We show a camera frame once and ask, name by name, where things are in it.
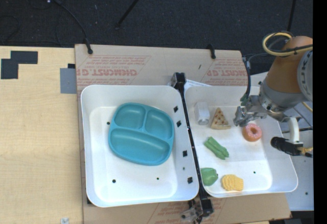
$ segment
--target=green toy vegetable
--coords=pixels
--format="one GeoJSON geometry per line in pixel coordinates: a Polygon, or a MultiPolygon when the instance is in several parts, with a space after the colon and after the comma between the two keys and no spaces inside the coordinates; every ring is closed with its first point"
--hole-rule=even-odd
{"type": "Polygon", "coordinates": [[[205,186],[211,186],[218,179],[214,168],[201,168],[202,182],[205,186]]]}
{"type": "Polygon", "coordinates": [[[205,142],[204,146],[206,146],[210,151],[212,151],[216,157],[225,160],[229,157],[229,153],[225,147],[220,145],[213,137],[209,137],[205,142]]]}

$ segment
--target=toy pizza slice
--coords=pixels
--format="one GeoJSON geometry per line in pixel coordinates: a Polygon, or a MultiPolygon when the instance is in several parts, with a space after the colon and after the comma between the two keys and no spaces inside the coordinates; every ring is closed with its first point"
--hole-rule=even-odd
{"type": "Polygon", "coordinates": [[[216,109],[213,121],[211,123],[211,128],[215,130],[227,130],[231,128],[228,120],[226,120],[225,115],[220,108],[216,109]]]}

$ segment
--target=green pepper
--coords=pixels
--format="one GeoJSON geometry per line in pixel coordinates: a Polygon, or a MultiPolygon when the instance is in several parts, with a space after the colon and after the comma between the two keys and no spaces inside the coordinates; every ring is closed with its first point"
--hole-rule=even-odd
{"type": "Polygon", "coordinates": [[[214,168],[201,168],[202,182],[205,186],[211,186],[218,179],[214,168]]]}

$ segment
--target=gray tape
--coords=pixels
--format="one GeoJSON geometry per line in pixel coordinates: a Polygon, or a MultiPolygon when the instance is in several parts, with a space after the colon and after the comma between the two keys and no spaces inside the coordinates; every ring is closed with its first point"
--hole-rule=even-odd
{"type": "Polygon", "coordinates": [[[60,68],[60,92],[76,94],[76,69],[60,68]]]}

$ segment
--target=wooden board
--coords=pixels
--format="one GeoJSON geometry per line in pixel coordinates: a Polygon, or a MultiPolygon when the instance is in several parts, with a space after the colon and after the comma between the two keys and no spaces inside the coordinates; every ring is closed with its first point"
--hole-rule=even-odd
{"type": "Polygon", "coordinates": [[[0,58],[10,51],[38,63],[0,80],[0,223],[83,223],[77,95],[60,93],[75,51],[1,46],[0,58]]]}

